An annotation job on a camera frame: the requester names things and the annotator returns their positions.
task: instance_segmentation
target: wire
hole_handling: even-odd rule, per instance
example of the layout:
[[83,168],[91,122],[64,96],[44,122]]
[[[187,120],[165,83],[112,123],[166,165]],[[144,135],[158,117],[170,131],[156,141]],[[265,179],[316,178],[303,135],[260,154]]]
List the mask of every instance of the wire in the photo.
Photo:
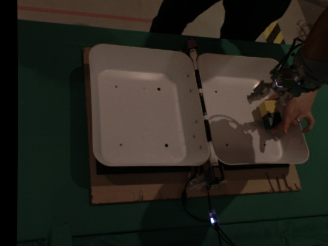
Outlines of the wire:
[[[212,207],[211,207],[211,197],[210,197],[210,188],[211,186],[207,186],[207,195],[208,195],[208,201],[209,201],[209,211],[211,213],[215,213],[215,211],[212,210]],[[222,245],[222,242],[221,242],[221,238],[223,238],[225,240],[225,242],[229,243],[231,246],[236,246],[232,240],[223,232],[223,230],[220,228],[219,226],[219,221],[217,220],[216,222],[214,222],[213,224],[210,222],[211,224],[211,227],[215,229],[217,235],[218,235],[218,238],[219,238],[219,245],[221,246]]]
[[[184,210],[187,212],[188,215],[190,215],[194,219],[196,219],[198,221],[202,221],[202,222],[207,222],[207,223],[210,224],[210,226],[216,231],[216,233],[218,235],[219,246],[222,246],[222,240],[224,240],[226,243],[228,243],[231,246],[236,246],[232,242],[232,240],[220,228],[220,226],[218,224],[218,221],[215,221],[214,223],[211,223],[210,220],[199,218],[199,217],[193,215],[192,213],[190,213],[187,210],[187,207],[186,207],[186,202],[187,202],[187,186],[188,186],[189,182],[196,177],[197,172],[198,172],[198,167],[195,167],[195,173],[189,178],[189,180],[187,181],[186,185],[184,186],[184,189],[183,189],[183,192],[182,192],[182,196],[181,196],[181,202],[182,202],[182,206],[183,206]],[[209,212],[210,213],[214,213],[215,214],[215,217],[216,217],[216,213],[215,213],[214,210],[212,210],[212,206],[211,206],[211,196],[210,196],[211,185],[207,185],[206,186],[206,189],[207,189],[207,197],[208,197],[208,204],[209,204]]]
[[290,55],[292,54],[292,52],[296,49],[296,48],[298,48],[298,47],[300,47],[300,46],[302,46],[302,44],[304,43],[304,41],[302,40],[302,39],[300,39],[299,37],[297,37],[297,38],[294,38],[294,40],[293,40],[293,43],[292,43],[292,45],[291,45],[291,47],[289,48],[289,51],[287,52],[287,54],[280,60],[280,62],[279,62],[279,66],[281,65],[282,67],[286,64],[286,62],[287,62],[287,60],[288,60],[288,58],[290,57]]
[[187,186],[189,184],[189,182],[194,179],[197,175],[197,172],[198,172],[198,167],[195,167],[195,173],[194,175],[192,175],[190,177],[190,179],[187,181],[186,185],[184,186],[184,189],[183,189],[183,192],[182,192],[182,196],[181,196],[181,202],[182,202],[182,206],[185,210],[185,212],[187,212],[187,214],[191,217],[193,217],[194,219],[198,220],[198,221],[202,221],[202,222],[208,222],[209,220],[208,219],[202,219],[202,218],[199,218],[199,217],[196,217],[195,215],[191,214],[188,210],[187,210],[187,207],[186,207],[186,202],[187,202]]
[[296,24],[300,28],[299,36],[298,37],[301,38],[301,39],[305,39],[308,36],[308,34],[307,34],[307,32],[305,31],[304,28],[305,27],[308,27],[309,28],[309,25],[307,24],[307,22],[305,20],[299,20]]

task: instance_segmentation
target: black pants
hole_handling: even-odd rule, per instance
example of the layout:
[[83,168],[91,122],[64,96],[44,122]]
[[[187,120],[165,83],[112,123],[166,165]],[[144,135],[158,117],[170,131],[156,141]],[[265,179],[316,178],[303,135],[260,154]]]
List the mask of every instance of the black pants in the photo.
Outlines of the black pants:
[[[164,0],[150,32],[182,34],[188,23],[221,0]],[[225,9],[220,37],[255,41],[281,18],[291,0],[222,0]]]

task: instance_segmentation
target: green tablecloth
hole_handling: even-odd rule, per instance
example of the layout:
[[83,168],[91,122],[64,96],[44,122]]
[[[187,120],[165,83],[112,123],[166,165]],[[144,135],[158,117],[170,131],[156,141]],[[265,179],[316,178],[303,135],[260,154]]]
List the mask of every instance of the green tablecloth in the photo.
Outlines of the green tablecloth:
[[[18,20],[17,244],[218,245],[179,200],[90,205],[82,48],[180,50],[186,36]],[[196,38],[199,53],[280,60],[289,46]],[[299,192],[212,197],[236,245],[328,245],[328,86],[313,106]],[[206,198],[188,200],[206,218]]]

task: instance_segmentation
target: white tray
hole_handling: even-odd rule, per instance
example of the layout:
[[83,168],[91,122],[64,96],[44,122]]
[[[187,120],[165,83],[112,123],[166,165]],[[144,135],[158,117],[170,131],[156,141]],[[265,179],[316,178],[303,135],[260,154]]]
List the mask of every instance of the white tray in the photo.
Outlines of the white tray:
[[[92,145],[113,167],[198,166],[209,158],[191,59],[182,52],[97,45],[89,54]],[[266,131],[247,95],[277,64],[273,59],[199,56],[198,67],[213,145],[230,165],[303,163],[309,156],[300,127]]]
[[301,126],[288,134],[264,129],[258,106],[264,99],[247,100],[253,88],[277,62],[270,58],[219,54],[199,56],[204,102],[214,150],[226,164],[304,163],[309,150]]
[[107,166],[193,166],[209,149],[182,52],[97,45],[89,54],[93,152]]

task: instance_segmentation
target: yellow and black striped tape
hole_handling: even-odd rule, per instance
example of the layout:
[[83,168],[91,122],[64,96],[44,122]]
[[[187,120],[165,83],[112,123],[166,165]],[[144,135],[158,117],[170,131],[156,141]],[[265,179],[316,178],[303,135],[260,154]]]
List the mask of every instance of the yellow and black striped tape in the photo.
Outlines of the yellow and black striped tape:
[[266,42],[275,44],[286,44],[283,39],[278,21],[272,22],[263,32]]

